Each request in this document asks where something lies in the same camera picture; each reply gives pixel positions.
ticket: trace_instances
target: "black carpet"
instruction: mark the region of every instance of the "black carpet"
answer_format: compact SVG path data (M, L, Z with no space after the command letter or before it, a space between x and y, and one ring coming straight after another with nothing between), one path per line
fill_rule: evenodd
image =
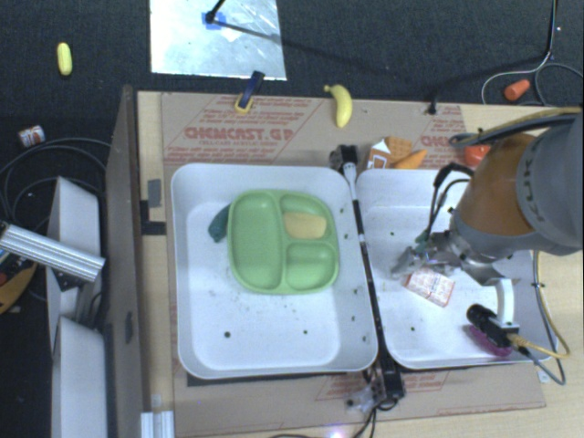
M323 97L323 84L341 83L354 98L470 103L481 102L491 75L540 63L551 9L551 0L276 1L288 81L265 82L262 94ZM554 61L580 72L583 15L584 0L558 1ZM241 80L153 75L149 24L149 0L0 0L0 168L21 151L16 133L33 124L49 139L109 141L124 84L242 89ZM57 72L60 41L73 53L69 78ZM501 89L516 79L493 82L487 102L506 103ZM542 73L541 88L552 104L582 101L581 78L564 69ZM537 98L530 92L521 100ZM81 162L74 154L39 154L15 172L10 195L44 173L76 173L97 184ZM27 198L19 216L34 226L47 215L50 190ZM43 292L40 276L33 288ZM49 436L45 306L28 294L19 306L19 314L0 316L0 434Z

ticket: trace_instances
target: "orange object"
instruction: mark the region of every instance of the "orange object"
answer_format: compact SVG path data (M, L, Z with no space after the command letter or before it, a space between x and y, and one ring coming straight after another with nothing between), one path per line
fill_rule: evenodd
M399 159L397 162L394 162L392 167L393 169L417 169L422 165L424 158L428 150L419 150L413 152L412 154L405 156L403 159Z
M486 156L491 147L487 144L476 144L464 148L464 163L469 167L476 167Z
M513 102L523 96L530 86L531 83L529 82L529 79L520 79L519 81L507 86L505 91L503 91L503 95L505 96L505 99Z

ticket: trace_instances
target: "silver metal sheet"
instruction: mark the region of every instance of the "silver metal sheet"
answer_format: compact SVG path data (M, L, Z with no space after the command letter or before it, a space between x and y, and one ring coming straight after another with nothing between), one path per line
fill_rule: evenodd
M204 15L218 0L150 0L153 73L286 80L276 0L226 0L216 19Z

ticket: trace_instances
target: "purple object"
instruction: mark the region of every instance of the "purple object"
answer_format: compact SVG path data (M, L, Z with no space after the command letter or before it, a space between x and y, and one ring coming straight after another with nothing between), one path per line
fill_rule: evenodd
M484 332L482 332L481 330L472 325L469 327L468 330L473 335L474 340L476 340L479 346L485 348L486 350L491 352L493 355L496 355L497 357L507 357L511 355L511 352L513 352L512 347L497 347L488 339Z

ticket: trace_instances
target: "red object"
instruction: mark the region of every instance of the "red object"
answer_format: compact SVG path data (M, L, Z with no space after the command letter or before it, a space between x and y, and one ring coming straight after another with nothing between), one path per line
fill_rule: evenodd
M491 149L486 144L476 144L464 148L464 163L469 167L476 167Z
M507 86L503 91L503 95L505 96L505 99L513 102L523 96L530 86L531 83L529 82L529 79L520 79L519 81Z

